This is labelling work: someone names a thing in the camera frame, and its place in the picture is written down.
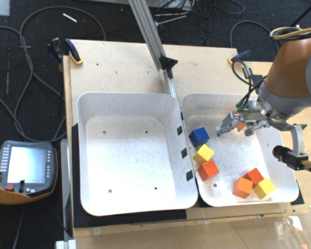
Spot pale wood board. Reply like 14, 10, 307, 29
68, 38, 287, 226

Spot black cylinder on white bracket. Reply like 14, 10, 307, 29
272, 123, 310, 171

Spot white plastic tray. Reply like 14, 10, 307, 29
180, 93, 300, 208
77, 91, 199, 217

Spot blue cube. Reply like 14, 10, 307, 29
188, 127, 210, 148

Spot yellow cube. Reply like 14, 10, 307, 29
252, 177, 277, 200
193, 144, 215, 165

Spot thin black and white rod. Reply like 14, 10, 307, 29
166, 76, 197, 179

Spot red cube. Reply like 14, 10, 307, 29
196, 160, 220, 182
243, 167, 265, 188

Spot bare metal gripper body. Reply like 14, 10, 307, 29
238, 100, 284, 130

